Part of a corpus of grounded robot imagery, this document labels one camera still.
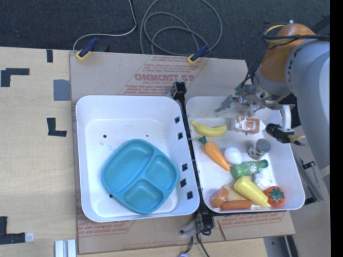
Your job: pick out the blue divided plate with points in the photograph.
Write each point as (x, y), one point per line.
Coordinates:
(134, 167)

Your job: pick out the brown and white carton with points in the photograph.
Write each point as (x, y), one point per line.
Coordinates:
(245, 124)

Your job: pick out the orange sausage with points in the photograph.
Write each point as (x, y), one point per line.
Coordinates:
(235, 205)

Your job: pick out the orange carrot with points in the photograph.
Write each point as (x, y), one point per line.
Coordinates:
(215, 154)

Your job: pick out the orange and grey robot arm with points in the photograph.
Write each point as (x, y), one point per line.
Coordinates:
(308, 71)

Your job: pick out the green bottle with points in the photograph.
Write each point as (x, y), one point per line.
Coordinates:
(244, 169)

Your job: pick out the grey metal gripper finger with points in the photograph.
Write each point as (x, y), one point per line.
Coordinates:
(252, 110)
(224, 104)

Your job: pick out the thin black rod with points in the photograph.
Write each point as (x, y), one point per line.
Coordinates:
(190, 140)

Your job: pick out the pale yellow cheese wedge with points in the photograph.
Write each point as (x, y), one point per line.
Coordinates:
(233, 194)

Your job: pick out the white plastic tray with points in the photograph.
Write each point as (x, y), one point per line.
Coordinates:
(281, 170)
(93, 154)

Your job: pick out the white egg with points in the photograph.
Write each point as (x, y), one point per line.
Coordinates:
(232, 155)

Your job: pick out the yellow squeeze bottle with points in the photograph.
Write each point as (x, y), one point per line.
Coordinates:
(250, 190)

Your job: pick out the yellow banana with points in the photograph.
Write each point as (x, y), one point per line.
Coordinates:
(210, 130)

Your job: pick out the small can with grey lid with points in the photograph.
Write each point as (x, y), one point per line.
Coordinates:
(258, 149)

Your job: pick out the black cylinder on white bracket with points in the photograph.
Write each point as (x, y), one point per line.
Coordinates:
(278, 134)

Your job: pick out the brown cardboard board red print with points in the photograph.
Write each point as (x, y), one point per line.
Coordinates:
(112, 74)

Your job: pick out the white crumpled lump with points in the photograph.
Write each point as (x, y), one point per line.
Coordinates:
(263, 179)

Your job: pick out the red tomato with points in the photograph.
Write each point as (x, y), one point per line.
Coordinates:
(275, 196)

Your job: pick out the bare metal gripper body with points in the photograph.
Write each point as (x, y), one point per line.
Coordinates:
(257, 96)

